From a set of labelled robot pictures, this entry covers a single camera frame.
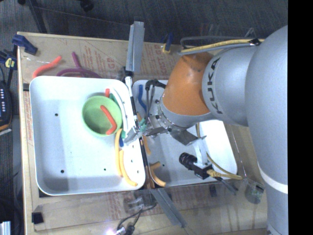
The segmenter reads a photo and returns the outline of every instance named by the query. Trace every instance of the wooden table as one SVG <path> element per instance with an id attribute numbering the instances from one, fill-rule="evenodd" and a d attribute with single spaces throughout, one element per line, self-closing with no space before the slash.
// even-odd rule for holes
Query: wooden table
<path id="1" fill-rule="evenodd" d="M 74 67 L 71 58 L 73 51 L 80 57 L 83 67 L 97 72 L 102 77 L 115 78 L 119 69 L 126 64 L 128 41 L 27 32 L 18 34 L 24 35 L 38 48 L 36 55 L 26 53 L 23 47 L 18 49 L 25 234 L 104 234 L 107 229 L 114 229 L 121 218 L 128 216 L 122 211 L 124 193 L 40 197 L 36 183 L 31 108 L 27 89 L 33 71 L 60 54 L 63 57 L 60 65 L 45 72 L 45 75 L 55 75 L 65 67 Z M 169 55 L 162 53 L 161 48 L 162 44 L 144 43 L 142 72 L 134 77 L 134 81 L 149 78 L 168 79 L 179 59 L 176 52 L 180 46 L 172 46 Z M 233 150 L 240 150 L 239 160 L 245 168 L 242 173 L 261 182 L 248 129 L 226 125 L 226 130 Z M 220 198 L 218 201 L 214 198 L 208 201 L 208 185 L 174 188 L 169 191 L 177 201 L 181 198 L 179 209 L 188 223 L 186 231 L 191 234 L 216 234 L 247 229 L 258 232 L 257 229 L 266 226 L 265 196 L 259 205 L 253 205 L 245 200 L 244 190 L 243 194 L 235 198 L 230 197 L 227 201 Z M 32 222 L 36 212 L 43 213 L 43 223 Z M 136 232 L 181 234 L 182 231 L 180 227 L 173 226 L 162 209 L 157 207 L 140 218 L 136 224 Z"/>

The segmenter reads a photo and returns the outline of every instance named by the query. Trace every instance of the gray carpet floor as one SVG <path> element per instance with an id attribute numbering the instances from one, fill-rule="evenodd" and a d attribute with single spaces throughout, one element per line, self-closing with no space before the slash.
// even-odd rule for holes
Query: gray carpet floor
<path id="1" fill-rule="evenodd" d="M 61 35 L 127 40 L 129 25 L 138 20 L 145 23 L 146 42 L 160 42 L 172 32 L 178 44 L 187 36 L 242 37 L 250 28 L 256 37 L 265 38 L 288 24 L 288 0 L 92 0 L 94 8 L 89 12 L 74 0 L 37 2 L 48 32 Z M 26 5 L 1 1 L 0 50 L 12 50 L 11 39 L 17 31 L 39 32 Z M 15 72 L 10 89 L 15 115 L 19 114 L 17 83 Z M 12 133 L 0 136 L 0 197 L 11 201 L 12 147 Z"/>

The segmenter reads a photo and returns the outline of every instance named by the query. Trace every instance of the green plastic bowl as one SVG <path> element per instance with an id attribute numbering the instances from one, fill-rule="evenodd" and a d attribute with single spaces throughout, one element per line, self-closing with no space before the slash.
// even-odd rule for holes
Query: green plastic bowl
<path id="1" fill-rule="evenodd" d="M 116 129 L 111 133 L 113 135 L 122 126 L 122 112 L 118 104 L 106 96 L 92 96 L 84 104 L 82 115 L 85 126 L 94 135 L 99 137 L 108 136 L 106 132 L 112 128 L 112 125 L 101 110 L 100 106 L 105 106 L 110 112 L 116 123 Z"/>

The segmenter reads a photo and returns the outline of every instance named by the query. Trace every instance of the green object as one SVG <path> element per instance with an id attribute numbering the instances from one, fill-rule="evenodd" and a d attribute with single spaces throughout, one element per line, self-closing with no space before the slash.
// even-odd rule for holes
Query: green object
<path id="1" fill-rule="evenodd" d="M 100 106 L 105 106 L 116 123 L 116 129 L 112 134 L 121 128 L 123 119 L 122 112 L 118 104 L 106 96 L 90 97 L 84 104 L 82 115 L 85 126 L 95 135 L 99 137 L 107 136 L 106 132 L 112 128 L 110 121 Z"/>

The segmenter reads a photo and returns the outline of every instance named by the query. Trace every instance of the white ring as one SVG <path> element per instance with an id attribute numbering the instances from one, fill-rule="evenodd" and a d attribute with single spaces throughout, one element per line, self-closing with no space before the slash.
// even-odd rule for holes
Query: white ring
<path id="1" fill-rule="evenodd" d="M 280 191 L 280 192 L 282 192 L 284 194 L 288 194 L 288 185 L 284 185 L 284 184 L 282 184 L 280 182 L 277 182 L 277 181 L 273 180 L 271 177 L 269 177 L 268 175 L 266 175 L 262 171 L 259 163 L 258 163 L 258 166 L 259 166 L 259 169 L 260 169 L 261 176 L 262 176 L 262 178 L 264 179 L 264 181 L 266 183 L 268 183 L 274 189 L 276 189 L 276 190 L 278 190 L 278 191 Z"/>

